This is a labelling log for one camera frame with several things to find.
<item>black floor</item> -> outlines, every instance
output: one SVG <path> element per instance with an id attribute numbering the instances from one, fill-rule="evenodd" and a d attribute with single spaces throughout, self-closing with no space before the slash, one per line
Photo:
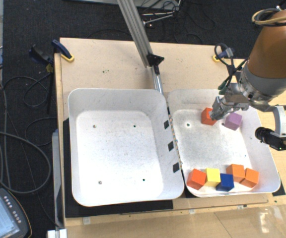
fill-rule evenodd
<path id="1" fill-rule="evenodd" d="M 259 10 L 274 8 L 281 1 L 186 0 L 175 18 L 157 21 L 146 32 L 152 42 L 200 45 L 223 42 L 235 49 L 236 57 L 245 58 L 261 30 L 252 25 L 251 16 Z M 29 49 L 36 44 L 51 54 L 51 41 L 60 37 L 131 40 L 131 36 L 116 5 L 62 0 L 4 0 L 3 21 L 3 83 L 10 80 L 5 87 L 10 117 L 7 119 L 7 132 L 18 133 L 34 144 L 43 145 L 40 148 L 51 160 L 52 146 L 47 142 L 56 129 L 56 103 L 52 102 L 50 113 L 47 114 L 46 104 L 43 103 L 45 89 L 37 85 L 27 92 L 34 83 L 33 79 L 27 77 L 41 79 L 47 76 L 45 68 L 30 59 Z M 41 83 L 48 88 L 49 77 Z M 4 104 L 0 90 L 0 130 L 3 127 Z M 46 177 L 47 166 L 32 147 L 24 145 L 24 149 L 20 142 L 7 139 L 11 187 L 27 191 L 34 188 L 31 173 L 36 186 L 39 186 Z M 36 193 L 16 196 L 31 221 L 33 237 L 45 237 L 47 230 L 55 228 L 42 210 Z M 51 180 L 39 191 L 39 196 L 45 210 L 53 218 Z"/>

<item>tray with colored blocks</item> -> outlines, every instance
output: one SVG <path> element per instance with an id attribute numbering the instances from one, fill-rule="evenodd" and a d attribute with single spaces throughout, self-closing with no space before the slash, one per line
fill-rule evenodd
<path id="1" fill-rule="evenodd" d="M 186 89 L 168 94 L 185 185 L 197 197 L 267 193 L 280 187 L 268 145 L 255 137 L 257 111 L 231 113 L 211 121 L 217 90 Z"/>

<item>wooden table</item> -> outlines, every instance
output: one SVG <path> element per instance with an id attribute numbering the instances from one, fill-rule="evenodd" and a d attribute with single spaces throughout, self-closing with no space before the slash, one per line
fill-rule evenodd
<path id="1" fill-rule="evenodd" d="M 61 169 L 63 121 L 69 117 L 68 95 L 75 88 L 153 89 L 153 79 L 134 42 L 61 38 L 75 56 L 69 63 L 55 54 L 57 113 Z M 151 43 L 160 65 L 164 95 L 175 89 L 216 89 L 227 77 L 226 67 L 212 60 L 213 46 Z M 286 92 L 272 101 L 286 104 Z M 262 126 L 275 128 L 272 113 L 259 112 Z M 286 192 L 286 151 L 271 149 Z M 69 237 L 286 237 L 286 195 L 271 193 L 180 198 L 174 209 L 88 218 L 66 218 Z"/>

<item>yellow block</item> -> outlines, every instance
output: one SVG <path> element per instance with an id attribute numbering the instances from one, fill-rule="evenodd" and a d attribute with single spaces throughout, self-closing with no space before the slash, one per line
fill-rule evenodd
<path id="1" fill-rule="evenodd" d="M 219 169 L 206 168 L 207 174 L 205 186 L 216 187 L 220 183 L 220 171 Z"/>

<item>white tray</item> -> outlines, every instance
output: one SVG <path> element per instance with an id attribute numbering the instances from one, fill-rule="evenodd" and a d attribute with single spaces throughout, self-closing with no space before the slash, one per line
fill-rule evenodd
<path id="1" fill-rule="evenodd" d="M 166 100 L 156 90 L 73 90 L 72 194 L 83 206 L 174 199 L 184 190 Z"/>
<path id="2" fill-rule="evenodd" d="M 230 164 L 240 164 L 259 171 L 259 183 L 251 189 L 235 182 L 235 187 L 229 192 L 209 186 L 199 190 L 187 187 L 188 190 L 197 197 L 277 191 L 281 182 L 270 149 L 254 134 L 261 126 L 254 108 L 237 112 L 242 115 L 242 123 L 236 131 L 223 126 L 224 119 L 213 126 L 201 123 L 202 111 L 212 107 L 216 96 L 217 90 L 175 90 L 168 95 L 185 181 L 194 168 L 202 171 L 217 168 L 226 173 Z"/>

